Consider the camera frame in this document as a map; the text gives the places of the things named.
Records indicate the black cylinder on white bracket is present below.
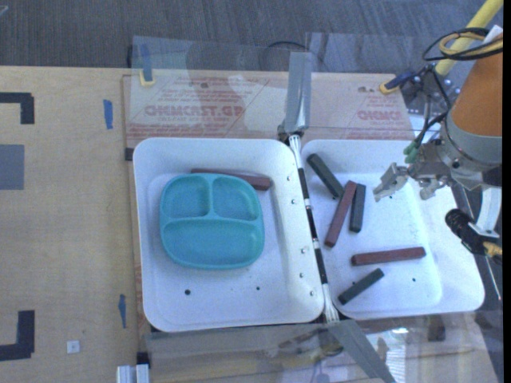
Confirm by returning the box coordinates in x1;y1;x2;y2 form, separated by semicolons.
444;185;503;255

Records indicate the dark green rectangular bar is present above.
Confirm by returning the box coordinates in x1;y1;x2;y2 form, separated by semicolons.
337;267;386;306
306;152;346;199
348;183;367;234

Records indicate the white plastic tray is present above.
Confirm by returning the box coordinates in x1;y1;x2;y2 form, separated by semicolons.
132;136;326;334
299;138;486;322

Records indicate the brown cardboard board red print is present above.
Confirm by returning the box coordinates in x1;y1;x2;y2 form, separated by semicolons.
121;72;486;371

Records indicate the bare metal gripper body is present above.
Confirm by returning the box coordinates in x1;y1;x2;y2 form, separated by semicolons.
406;140;503;192

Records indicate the teal divided plate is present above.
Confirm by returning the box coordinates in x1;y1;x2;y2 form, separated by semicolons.
159;172;266;271

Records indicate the brown rectangular bar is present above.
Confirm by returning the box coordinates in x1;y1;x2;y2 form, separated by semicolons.
190;168;274;192
350;246;427;267
323;180;358;249

